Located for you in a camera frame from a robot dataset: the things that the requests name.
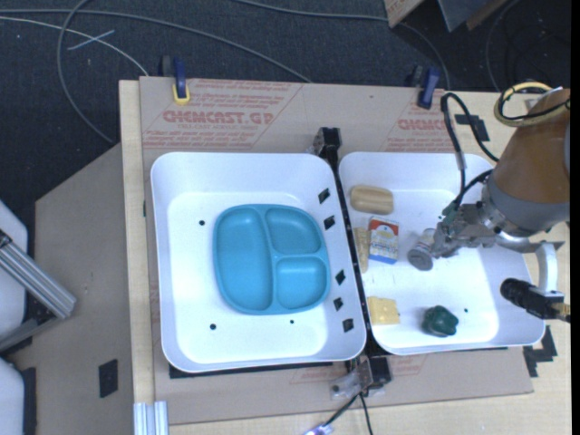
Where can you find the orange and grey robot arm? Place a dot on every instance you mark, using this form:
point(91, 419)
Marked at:
point(532, 170)

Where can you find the green bell pepper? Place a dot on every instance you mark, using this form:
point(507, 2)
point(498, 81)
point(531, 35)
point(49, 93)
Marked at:
point(440, 321)

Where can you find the blue divided plate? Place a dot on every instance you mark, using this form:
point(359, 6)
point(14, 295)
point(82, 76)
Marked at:
point(244, 261)

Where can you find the tan bread roll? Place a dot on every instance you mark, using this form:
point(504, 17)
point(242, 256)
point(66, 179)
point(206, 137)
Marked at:
point(371, 199)

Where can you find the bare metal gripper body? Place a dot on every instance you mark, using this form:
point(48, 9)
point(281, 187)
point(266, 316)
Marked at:
point(471, 227)

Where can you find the small grey can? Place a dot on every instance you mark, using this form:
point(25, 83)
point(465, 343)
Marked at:
point(420, 257)

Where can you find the thin black and white rod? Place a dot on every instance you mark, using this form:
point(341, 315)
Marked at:
point(352, 247)

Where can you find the white plastic tray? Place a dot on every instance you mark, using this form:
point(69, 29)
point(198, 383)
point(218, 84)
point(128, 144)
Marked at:
point(190, 265)
point(471, 288)

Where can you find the black cylinder on white bracket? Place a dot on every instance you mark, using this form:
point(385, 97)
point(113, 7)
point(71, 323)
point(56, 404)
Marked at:
point(525, 295)

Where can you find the brown cardboard board red print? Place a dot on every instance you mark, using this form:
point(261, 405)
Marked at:
point(281, 111)

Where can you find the red and white carton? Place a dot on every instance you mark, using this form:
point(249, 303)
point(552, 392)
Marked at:
point(383, 240)

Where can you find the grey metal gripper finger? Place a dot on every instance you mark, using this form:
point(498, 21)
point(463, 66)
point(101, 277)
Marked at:
point(441, 251)
point(441, 234)

